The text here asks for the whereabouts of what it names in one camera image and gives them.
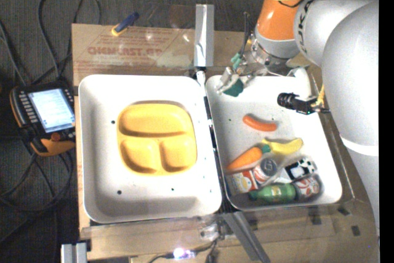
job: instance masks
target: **orange carrot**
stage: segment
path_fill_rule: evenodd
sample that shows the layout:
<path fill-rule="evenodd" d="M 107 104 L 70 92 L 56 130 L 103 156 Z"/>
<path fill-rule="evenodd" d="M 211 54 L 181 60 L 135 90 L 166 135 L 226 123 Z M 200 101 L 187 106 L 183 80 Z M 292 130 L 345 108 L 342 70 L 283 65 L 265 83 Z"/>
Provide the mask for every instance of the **orange carrot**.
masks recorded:
<path fill-rule="evenodd" d="M 275 123 L 264 123 L 261 121 L 257 121 L 250 115 L 245 115 L 242 119 L 242 121 L 248 125 L 251 128 L 257 129 L 258 131 L 263 131 L 263 132 L 272 132 L 276 130 L 276 124 Z"/>
<path fill-rule="evenodd" d="M 234 171 L 236 169 L 247 166 L 258 161 L 263 155 L 263 151 L 259 147 L 252 147 L 246 150 L 242 155 L 235 158 L 228 166 L 227 171 Z"/>

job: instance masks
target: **yellow banana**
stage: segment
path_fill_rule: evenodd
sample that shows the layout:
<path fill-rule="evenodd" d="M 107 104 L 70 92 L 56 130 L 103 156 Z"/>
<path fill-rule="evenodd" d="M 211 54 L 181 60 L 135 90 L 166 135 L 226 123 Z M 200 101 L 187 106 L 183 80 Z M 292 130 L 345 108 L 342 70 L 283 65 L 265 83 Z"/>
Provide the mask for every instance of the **yellow banana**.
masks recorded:
<path fill-rule="evenodd" d="M 295 153 L 297 150 L 300 150 L 304 144 L 301 138 L 295 138 L 284 144 L 279 142 L 270 142 L 267 139 L 263 139 L 261 142 L 270 146 L 271 152 L 276 153 L 277 155 L 290 155 L 291 153 Z"/>

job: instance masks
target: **dark floor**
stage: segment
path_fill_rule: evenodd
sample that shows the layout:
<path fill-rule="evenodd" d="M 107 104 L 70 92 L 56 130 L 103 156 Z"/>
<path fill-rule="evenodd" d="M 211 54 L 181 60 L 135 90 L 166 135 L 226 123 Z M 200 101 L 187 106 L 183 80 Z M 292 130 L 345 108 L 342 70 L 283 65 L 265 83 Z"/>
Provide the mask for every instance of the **dark floor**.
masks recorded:
<path fill-rule="evenodd" d="M 243 31 L 243 12 L 248 11 L 256 21 L 262 1 L 98 0 L 99 16 L 95 0 L 83 0 L 81 4 L 81 0 L 0 0 L 0 23 L 5 31 L 0 37 L 0 84 L 3 88 L 0 97 L 0 197 L 7 196 L 13 205 L 5 205 L 7 200 L 0 203 L 0 262 L 59 262 L 60 245 L 78 241 L 75 169 L 70 185 L 58 199 L 56 207 L 44 212 L 34 211 L 50 203 L 53 194 L 62 192 L 67 184 L 70 162 L 75 162 L 74 151 L 63 158 L 38 158 L 21 186 L 10 195 L 4 194 L 17 183 L 30 162 L 28 150 L 21 140 L 15 138 L 18 133 L 8 93 L 22 81 L 26 84 L 46 83 L 56 78 L 51 70 L 53 63 L 49 48 L 58 61 L 70 54 L 73 21 L 115 25 L 130 12 L 146 7 L 147 3 L 187 6 L 207 3 L 215 5 L 216 30 Z M 47 42 L 40 30 L 40 21 Z M 6 43 L 20 77 L 12 66 Z M 63 77 L 72 84 L 71 58 L 66 59 L 64 66 Z"/>

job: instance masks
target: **yellow divided tray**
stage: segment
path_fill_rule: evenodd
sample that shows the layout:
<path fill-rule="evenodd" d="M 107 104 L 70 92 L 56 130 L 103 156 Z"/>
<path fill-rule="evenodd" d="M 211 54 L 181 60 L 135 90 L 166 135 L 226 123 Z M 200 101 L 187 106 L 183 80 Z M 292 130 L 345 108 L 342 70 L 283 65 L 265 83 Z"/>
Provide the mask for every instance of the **yellow divided tray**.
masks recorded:
<path fill-rule="evenodd" d="M 118 118 L 121 158 L 134 172 L 168 175 L 183 172 L 197 160 L 190 115 L 169 103 L 140 103 L 126 107 Z"/>

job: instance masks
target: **green can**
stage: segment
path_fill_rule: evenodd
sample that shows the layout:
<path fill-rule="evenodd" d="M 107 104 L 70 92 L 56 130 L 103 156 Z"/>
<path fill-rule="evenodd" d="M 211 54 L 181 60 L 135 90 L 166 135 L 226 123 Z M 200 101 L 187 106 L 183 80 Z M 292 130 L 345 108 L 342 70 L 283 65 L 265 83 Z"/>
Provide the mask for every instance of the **green can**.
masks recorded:
<path fill-rule="evenodd" d="M 251 200 L 262 200 L 269 204 L 287 203 L 295 200 L 296 188 L 290 183 L 278 183 L 264 186 L 260 190 L 248 192 Z"/>

